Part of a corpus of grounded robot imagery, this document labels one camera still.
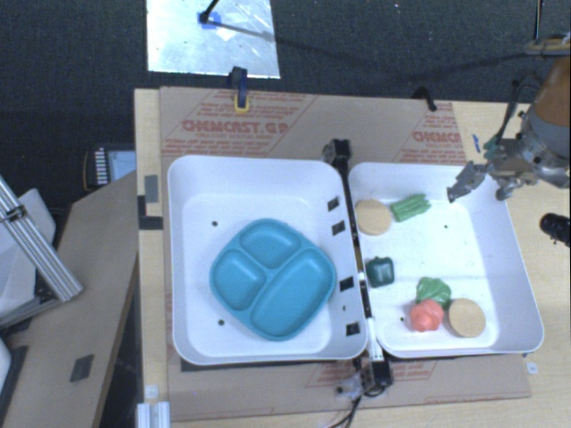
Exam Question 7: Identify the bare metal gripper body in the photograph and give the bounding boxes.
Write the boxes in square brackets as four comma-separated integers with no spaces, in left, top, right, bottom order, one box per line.
[484,138,571,191]

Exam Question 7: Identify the light green toy beans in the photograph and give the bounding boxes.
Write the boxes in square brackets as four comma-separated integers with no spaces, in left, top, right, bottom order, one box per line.
[390,193,432,224]

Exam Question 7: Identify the white plastic tray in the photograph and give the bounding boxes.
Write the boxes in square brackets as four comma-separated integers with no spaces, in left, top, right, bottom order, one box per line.
[347,161,546,359]
[167,154,370,367]

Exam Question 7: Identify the tan round biscuit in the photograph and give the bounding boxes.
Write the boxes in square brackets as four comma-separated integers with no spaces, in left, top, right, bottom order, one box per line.
[354,198,393,237]
[447,297,487,340]

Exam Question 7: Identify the green toy lettuce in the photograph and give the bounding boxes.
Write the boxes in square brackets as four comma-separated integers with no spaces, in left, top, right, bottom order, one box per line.
[415,276,453,310]

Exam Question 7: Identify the dark green toy pepper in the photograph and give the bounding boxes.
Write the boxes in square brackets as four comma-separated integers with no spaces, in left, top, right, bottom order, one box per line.
[364,256,395,289]

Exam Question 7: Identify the thin black and white rod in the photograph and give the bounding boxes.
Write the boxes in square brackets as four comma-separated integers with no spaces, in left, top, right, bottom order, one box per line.
[335,157,383,361]

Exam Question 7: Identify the pink orange toy vegetable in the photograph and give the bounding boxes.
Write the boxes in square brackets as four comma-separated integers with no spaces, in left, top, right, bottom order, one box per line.
[409,298,446,333]

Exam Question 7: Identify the brown cardboard board red print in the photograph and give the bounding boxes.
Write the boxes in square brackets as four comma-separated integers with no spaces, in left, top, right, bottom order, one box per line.
[158,86,534,423]

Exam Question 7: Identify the blue divided plate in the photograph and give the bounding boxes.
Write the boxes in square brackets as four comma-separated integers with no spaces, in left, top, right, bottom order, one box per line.
[209,218,337,342]

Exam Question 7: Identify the black block with thin wires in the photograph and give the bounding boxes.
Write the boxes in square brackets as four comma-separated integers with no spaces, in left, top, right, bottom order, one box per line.
[360,358,395,397]
[322,138,352,166]

